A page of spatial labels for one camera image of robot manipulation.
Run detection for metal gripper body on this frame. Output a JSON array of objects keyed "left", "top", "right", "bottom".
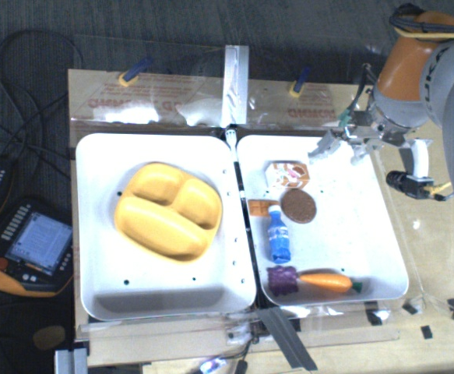
[{"left": 342, "top": 111, "right": 411, "bottom": 149}]

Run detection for orange and white carton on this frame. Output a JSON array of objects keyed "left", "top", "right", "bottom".
[{"left": 264, "top": 161, "right": 311, "bottom": 190}]

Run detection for brown round biscuit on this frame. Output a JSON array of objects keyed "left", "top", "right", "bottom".
[{"left": 280, "top": 188, "right": 318, "bottom": 224}]

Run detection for white plastic tray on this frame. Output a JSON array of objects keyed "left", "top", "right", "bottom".
[
  {"left": 236, "top": 134, "right": 410, "bottom": 308},
  {"left": 75, "top": 132, "right": 258, "bottom": 322}
]

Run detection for orange waffle piece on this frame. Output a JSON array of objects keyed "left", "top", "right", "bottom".
[{"left": 248, "top": 199, "right": 283, "bottom": 218}]

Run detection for blue plastic bottle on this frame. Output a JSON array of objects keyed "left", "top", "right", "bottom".
[{"left": 266, "top": 204, "right": 292, "bottom": 264}]

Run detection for orange carrot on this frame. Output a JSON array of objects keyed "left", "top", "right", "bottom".
[{"left": 297, "top": 272, "right": 364, "bottom": 294}]

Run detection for purple grapes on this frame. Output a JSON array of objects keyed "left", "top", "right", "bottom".
[{"left": 266, "top": 265, "right": 300, "bottom": 297}]

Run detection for yellow divided plate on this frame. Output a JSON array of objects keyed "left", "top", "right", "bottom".
[{"left": 113, "top": 161, "right": 223, "bottom": 263}]

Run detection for brown cardboard board red print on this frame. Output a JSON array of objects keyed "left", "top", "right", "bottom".
[{"left": 67, "top": 68, "right": 426, "bottom": 367}]

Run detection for black cylinder on white bracket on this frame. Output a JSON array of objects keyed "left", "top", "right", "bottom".
[{"left": 385, "top": 138, "right": 435, "bottom": 199}]

